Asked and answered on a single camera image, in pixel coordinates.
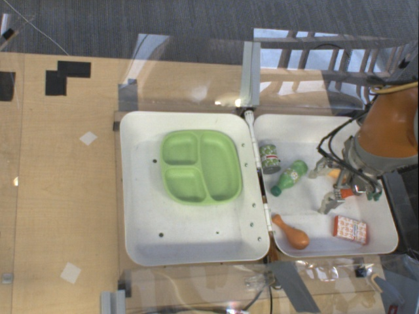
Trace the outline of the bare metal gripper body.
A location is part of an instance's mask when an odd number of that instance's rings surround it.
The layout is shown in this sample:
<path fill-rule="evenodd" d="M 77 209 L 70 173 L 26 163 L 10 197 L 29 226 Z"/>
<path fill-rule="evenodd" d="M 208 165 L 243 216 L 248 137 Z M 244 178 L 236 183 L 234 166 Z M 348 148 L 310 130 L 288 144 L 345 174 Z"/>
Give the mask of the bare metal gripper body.
<path fill-rule="evenodd" d="M 367 166 L 361 160 L 355 149 L 355 138 L 349 137 L 344 142 L 342 156 L 333 155 L 335 162 L 338 164 L 340 174 L 334 184 L 335 190 L 348 189 L 354 195 L 360 196 L 381 196 L 382 185 L 380 181 L 374 177 L 374 173 L 367 171 Z"/>

